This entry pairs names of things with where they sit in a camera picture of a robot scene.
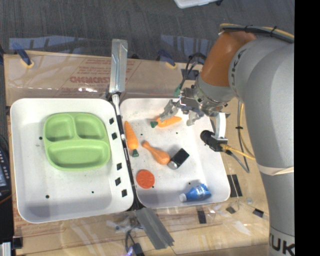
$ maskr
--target green divided plate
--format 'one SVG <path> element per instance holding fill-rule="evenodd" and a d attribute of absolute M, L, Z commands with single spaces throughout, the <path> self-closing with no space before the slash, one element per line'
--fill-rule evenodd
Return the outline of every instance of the green divided plate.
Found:
<path fill-rule="evenodd" d="M 110 160 L 106 126 L 94 114 L 56 113 L 46 119 L 43 130 L 46 156 L 59 170 L 95 169 Z"/>

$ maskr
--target black object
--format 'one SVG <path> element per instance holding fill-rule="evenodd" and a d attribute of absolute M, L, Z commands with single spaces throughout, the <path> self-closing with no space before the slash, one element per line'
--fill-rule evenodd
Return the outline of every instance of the black object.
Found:
<path fill-rule="evenodd" d="M 0 146 L 0 244 L 13 237 L 13 219 L 9 156 Z"/>
<path fill-rule="evenodd" d="M 207 219 L 206 219 L 206 215 L 205 215 L 205 211 L 203 210 L 203 208 L 197 208 L 196 212 L 198 213 L 198 219 L 199 219 L 199 223 L 200 224 L 206 224 L 207 223 Z"/>
<path fill-rule="evenodd" d="M 196 80 L 199 75 L 199 70 L 189 70 L 189 72 L 186 73 L 185 69 L 181 69 L 181 73 L 182 76 L 186 74 L 185 80 Z"/>
<path fill-rule="evenodd" d="M 0 64 L 1 65 L 4 65 L 4 54 L 5 54 L 5 51 L 0 44 Z"/>
<path fill-rule="evenodd" d="M 227 175 L 227 178 L 228 178 L 230 189 L 231 189 L 230 197 L 231 198 L 242 197 L 243 195 L 242 195 L 242 191 L 240 188 L 237 175 L 236 174 L 232 174 L 232 176 Z"/>
<path fill-rule="evenodd" d="M 135 243 L 132 245 L 132 249 L 136 256 L 145 256 L 144 252 L 142 251 L 140 243 Z"/>
<path fill-rule="evenodd" d="M 172 170 L 178 169 L 189 157 L 189 154 L 181 148 L 167 164 Z"/>
<path fill-rule="evenodd" d="M 223 0 L 216 1 L 215 4 L 216 4 L 217 6 L 220 6 L 221 3 L 222 3 L 222 1 L 223 1 Z"/>
<path fill-rule="evenodd" d="M 259 216 L 260 218 L 262 218 L 264 216 L 264 212 L 262 210 L 257 209 L 257 208 L 254 209 L 254 211 L 252 213 Z"/>
<path fill-rule="evenodd" d="M 237 212 L 232 206 L 227 207 L 226 210 L 231 214 L 234 214 Z"/>
<path fill-rule="evenodd" d="M 12 249 L 21 249 L 24 245 L 24 239 L 21 236 L 13 237 L 12 238 Z"/>
<path fill-rule="evenodd" d="M 135 53 L 132 54 L 131 58 L 130 59 L 135 59 L 135 60 L 140 60 L 139 56 L 136 55 Z"/>
<path fill-rule="evenodd" d="M 220 144 L 227 144 L 227 138 L 216 138 L 215 134 L 209 130 L 203 130 L 200 134 L 201 140 L 204 141 L 213 151 L 222 152 L 223 148 Z"/>

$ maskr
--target wire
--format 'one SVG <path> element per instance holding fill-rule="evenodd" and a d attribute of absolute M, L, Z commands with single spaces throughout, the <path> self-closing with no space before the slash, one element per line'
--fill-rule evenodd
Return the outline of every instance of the wire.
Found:
<path fill-rule="evenodd" d="M 238 157 L 235 156 L 235 154 L 233 154 L 230 150 L 226 150 L 225 151 L 226 154 L 228 154 L 229 156 L 232 156 L 241 166 L 242 168 L 247 172 L 249 173 L 250 171 L 244 166 L 244 164 L 239 160 Z"/>
<path fill-rule="evenodd" d="M 241 152 L 240 150 L 238 149 L 235 149 L 231 146 L 229 146 L 228 144 L 220 144 L 221 148 L 224 149 L 224 150 L 229 150 L 229 151 L 234 151 L 234 152 L 237 152 L 238 154 L 242 155 L 242 156 L 245 156 L 246 158 L 249 158 L 251 160 L 256 160 L 254 157 L 251 157 L 250 155 L 247 155 L 246 153 L 243 153 Z"/>
<path fill-rule="evenodd" d="M 244 32 L 253 33 L 253 34 L 269 35 L 270 37 L 274 37 L 291 44 L 295 42 L 295 36 L 293 34 L 277 29 L 277 26 L 274 26 L 274 27 L 252 26 L 252 25 L 243 26 L 243 25 L 237 25 L 237 24 L 222 23 L 220 24 L 219 30 L 220 32 L 244 31 Z"/>
<path fill-rule="evenodd" d="M 125 234 L 125 245 L 124 245 L 124 247 L 125 247 L 126 252 L 129 251 L 129 247 L 128 247 L 128 239 L 129 239 L 129 237 L 130 237 L 132 243 L 135 244 L 135 241 L 133 240 L 133 238 L 132 238 L 132 236 L 130 234 L 131 231 L 132 231 L 132 229 L 128 230 L 128 232 Z"/>
<path fill-rule="evenodd" d="M 242 129 L 242 127 L 241 127 L 241 121 L 240 121 L 240 113 L 241 113 L 241 111 L 242 111 L 242 109 L 241 109 L 241 102 L 240 102 L 240 100 L 239 100 L 239 103 L 238 103 L 238 116 L 237 116 L 237 124 L 238 124 L 238 139 L 239 139 L 239 144 L 240 144 L 240 148 L 241 148 L 241 151 L 242 152 L 244 152 L 244 147 L 243 147 L 243 145 L 242 145 L 242 140 L 241 140 L 241 129 Z M 247 163 L 247 158 L 244 156 L 243 157 L 243 160 L 244 160 L 244 163 L 245 163 L 245 166 L 246 166 L 246 168 L 248 169 L 248 171 L 250 171 L 249 170 L 249 166 L 248 166 L 248 163 Z"/>
<path fill-rule="evenodd" d="M 190 65 L 190 62 L 191 62 L 191 60 L 192 60 L 193 58 L 195 58 L 195 57 L 202 58 L 203 60 L 206 60 L 206 58 L 207 58 L 207 56 L 205 56 L 205 55 L 202 54 L 201 52 L 196 52 L 196 53 L 194 53 L 194 54 L 192 54 L 192 55 L 190 55 L 190 56 L 188 57 L 188 61 L 187 61 L 186 65 L 185 65 L 185 69 L 184 69 L 184 76 L 183 76 L 182 81 L 181 81 L 181 83 L 180 83 L 180 85 L 179 85 L 179 88 L 180 88 L 180 89 L 182 89 L 185 81 L 186 81 L 187 78 L 188 78 L 188 75 L 190 74 L 191 70 L 196 66 L 196 64 L 198 64 L 198 63 L 202 64 L 201 62 L 194 62 L 194 63 L 192 64 L 190 70 L 188 71 L 188 67 L 189 67 L 189 65 Z"/>
<path fill-rule="evenodd" d="M 5 201 L 7 201 L 11 197 L 12 197 L 12 194 L 8 195 L 5 199 L 1 200 L 0 205 L 3 204 Z"/>
<path fill-rule="evenodd" d="M 247 147 L 247 145 L 245 144 L 245 140 L 243 138 L 242 135 L 242 114 L 243 114 L 243 110 L 244 110 L 244 104 L 240 102 L 239 100 L 239 104 L 238 104 L 238 134 L 240 135 L 240 145 L 243 144 L 245 150 L 247 151 L 247 154 L 254 158 L 254 154 L 251 153 L 251 151 L 249 150 L 249 148 Z"/>

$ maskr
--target white tray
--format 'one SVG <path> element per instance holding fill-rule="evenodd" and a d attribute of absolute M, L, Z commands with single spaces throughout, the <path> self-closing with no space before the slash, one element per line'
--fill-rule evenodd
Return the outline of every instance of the white tray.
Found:
<path fill-rule="evenodd" d="M 63 171 L 49 163 L 40 137 L 46 118 L 61 112 L 92 113 L 104 122 L 111 147 L 107 164 L 92 170 Z M 23 219 L 44 223 L 123 212 L 131 207 L 134 196 L 128 167 L 115 110 L 109 102 L 23 98 L 14 102 L 10 115 L 17 208 Z"/>
<path fill-rule="evenodd" d="M 174 0 L 180 9 L 189 8 L 193 6 L 204 6 L 218 0 Z"/>
<path fill-rule="evenodd" d="M 131 124 L 140 143 L 137 149 L 139 156 L 130 156 L 139 201 L 146 207 L 165 208 L 227 200 L 230 196 L 230 185 L 221 154 L 205 146 L 200 138 L 203 130 L 213 130 L 208 117 L 187 126 L 188 115 L 179 111 L 177 116 L 182 117 L 182 121 L 163 128 L 151 127 L 150 121 L 155 121 L 168 101 L 168 98 L 129 98 L 120 105 L 123 122 L 128 121 Z M 177 170 L 172 170 L 167 165 L 157 163 L 151 153 L 141 146 L 143 141 L 148 141 L 156 149 L 166 151 L 171 157 L 180 148 L 190 156 Z M 142 169 L 153 173 L 153 188 L 144 189 L 137 185 L 136 175 Z M 211 197 L 201 201 L 180 201 L 181 193 L 188 192 L 191 187 L 200 183 L 207 185 Z"/>

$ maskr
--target toy carrot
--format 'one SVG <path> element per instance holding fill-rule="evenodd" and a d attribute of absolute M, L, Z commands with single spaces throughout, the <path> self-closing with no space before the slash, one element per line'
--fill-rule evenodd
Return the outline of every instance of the toy carrot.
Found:
<path fill-rule="evenodd" d="M 181 120 L 182 120 L 182 117 L 173 116 L 173 117 L 170 117 L 169 119 L 163 120 L 163 122 L 161 122 L 160 117 L 158 117 L 156 119 L 156 121 L 152 121 L 150 124 L 151 124 L 152 128 L 155 128 L 156 126 L 166 127 L 166 126 L 173 125 L 173 124 L 175 124 L 177 122 L 180 122 Z"/>
<path fill-rule="evenodd" d="M 158 150 L 150 146 L 148 141 L 145 141 L 142 144 L 142 147 L 145 149 L 149 150 L 150 153 L 153 155 L 154 159 L 161 165 L 166 165 L 167 163 L 170 162 L 170 156 L 167 152 Z"/>
<path fill-rule="evenodd" d="M 137 151 L 137 148 L 139 146 L 139 141 L 137 139 L 135 131 L 132 129 L 128 121 L 124 122 L 124 131 L 128 148 L 133 150 L 132 157 L 138 157 L 139 153 Z"/>

